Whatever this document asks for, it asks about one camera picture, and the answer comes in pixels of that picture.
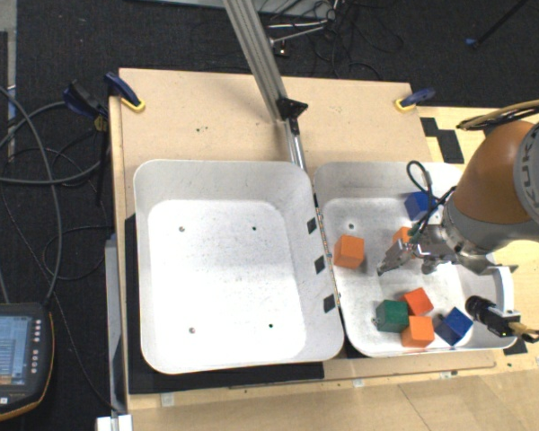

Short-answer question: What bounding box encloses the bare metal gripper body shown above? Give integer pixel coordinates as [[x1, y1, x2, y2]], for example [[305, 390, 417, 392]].
[[411, 224, 466, 264]]

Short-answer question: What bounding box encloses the blue cube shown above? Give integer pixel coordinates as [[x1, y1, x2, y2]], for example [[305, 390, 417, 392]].
[[434, 306, 474, 347], [403, 190, 437, 222]]

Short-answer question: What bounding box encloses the white plastic tray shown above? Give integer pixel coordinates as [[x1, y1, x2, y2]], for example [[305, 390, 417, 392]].
[[313, 161, 520, 359], [132, 158, 346, 375]]

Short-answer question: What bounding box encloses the orange cube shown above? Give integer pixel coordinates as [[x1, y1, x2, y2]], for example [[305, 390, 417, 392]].
[[391, 225, 414, 246], [400, 314, 436, 349], [332, 233, 367, 270], [402, 286, 435, 317]]

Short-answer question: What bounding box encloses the black cylinder on white bracket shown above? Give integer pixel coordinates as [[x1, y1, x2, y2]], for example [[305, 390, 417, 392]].
[[464, 264, 522, 339]]

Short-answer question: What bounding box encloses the green cube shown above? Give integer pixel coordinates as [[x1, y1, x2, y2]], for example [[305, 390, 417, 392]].
[[375, 299, 411, 334]]

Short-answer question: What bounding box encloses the pale wood board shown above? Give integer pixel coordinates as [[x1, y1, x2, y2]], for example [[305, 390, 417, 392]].
[[109, 66, 498, 413]]

